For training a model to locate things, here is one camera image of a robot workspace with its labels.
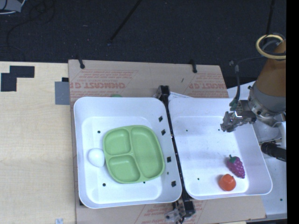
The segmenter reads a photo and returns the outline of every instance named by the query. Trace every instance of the white tray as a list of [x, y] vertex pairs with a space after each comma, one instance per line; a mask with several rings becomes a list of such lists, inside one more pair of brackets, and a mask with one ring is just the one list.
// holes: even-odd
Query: white tray
[[[264, 195], [272, 181], [253, 126], [246, 124], [227, 133], [220, 124], [229, 111], [230, 98], [175, 98], [169, 111], [187, 193], [198, 200], [233, 196]], [[240, 157], [245, 178], [229, 171], [229, 155]], [[235, 177], [237, 186], [223, 191], [218, 179]]]
[[[74, 118], [79, 197], [85, 206], [105, 208], [170, 203], [180, 198], [182, 186], [178, 166], [166, 109], [160, 100], [83, 97], [74, 105]], [[89, 162], [87, 157], [89, 150], [103, 148], [102, 139], [107, 131], [129, 125], [147, 126], [158, 137], [165, 161], [164, 172], [158, 178], [145, 183], [122, 184], [110, 176], [106, 165], [99, 168]]]

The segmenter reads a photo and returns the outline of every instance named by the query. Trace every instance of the tomato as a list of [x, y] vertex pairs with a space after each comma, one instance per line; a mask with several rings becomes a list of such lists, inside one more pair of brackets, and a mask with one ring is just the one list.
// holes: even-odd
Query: tomato
[[235, 181], [235, 178], [234, 178], [232, 175], [230, 175], [230, 174], [225, 174], [225, 175], [223, 175], [223, 176], [219, 179], [218, 184], [219, 184], [219, 186], [220, 186], [223, 190], [225, 190], [225, 191], [231, 191], [231, 190], [233, 190], [233, 189], [236, 187], [236, 185], [237, 185], [237, 183], [236, 183], [236, 181]]

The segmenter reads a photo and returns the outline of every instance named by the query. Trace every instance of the green plate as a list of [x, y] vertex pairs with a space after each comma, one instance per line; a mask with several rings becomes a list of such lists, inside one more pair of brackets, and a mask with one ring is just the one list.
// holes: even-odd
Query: green plate
[[110, 175], [120, 183], [145, 182], [165, 168], [160, 143], [146, 126], [124, 126], [108, 131], [103, 151]]

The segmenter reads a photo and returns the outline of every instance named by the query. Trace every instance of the yellow cable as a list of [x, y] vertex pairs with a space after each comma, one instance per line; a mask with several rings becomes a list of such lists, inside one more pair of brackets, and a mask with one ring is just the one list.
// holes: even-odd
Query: yellow cable
[[261, 40], [264, 39], [265, 37], [267, 37], [267, 38], [268, 38], [268, 37], [273, 37], [273, 38], [277, 38], [277, 39], [279, 39], [281, 42], [283, 41], [283, 38], [280, 37], [280, 36], [278, 36], [278, 35], [263, 35], [263, 36], [261, 36], [261, 37], [256, 41], [256, 49], [257, 49], [258, 53], [261, 54], [261, 55], [263, 55], [263, 56], [265, 56], [265, 57], [267, 57], [267, 58], [270, 58], [270, 59], [276, 59], [276, 60], [284, 60], [284, 59], [286, 59], [286, 55], [284, 55], [284, 56], [270, 55], [270, 54], [267, 54], [266, 52], [264, 52], [264, 51], [260, 48], [259, 44], [260, 44]]

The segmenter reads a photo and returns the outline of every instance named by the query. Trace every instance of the toy fruit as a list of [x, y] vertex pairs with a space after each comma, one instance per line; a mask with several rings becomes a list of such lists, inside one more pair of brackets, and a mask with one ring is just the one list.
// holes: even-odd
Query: toy fruit
[[229, 170], [232, 171], [237, 177], [245, 178], [245, 170], [240, 158], [237, 156], [232, 157], [232, 155], [229, 155], [229, 157], [230, 158], [227, 162]]
[[236, 185], [237, 185], [237, 183], [236, 183], [236, 181], [235, 181], [235, 178], [234, 178], [232, 175], [230, 175], [230, 174], [225, 174], [225, 175], [223, 175], [223, 176], [219, 179], [218, 184], [219, 184], [219, 186], [220, 186], [223, 190], [225, 190], [225, 191], [231, 191], [231, 190], [233, 190], [233, 189], [236, 187]]

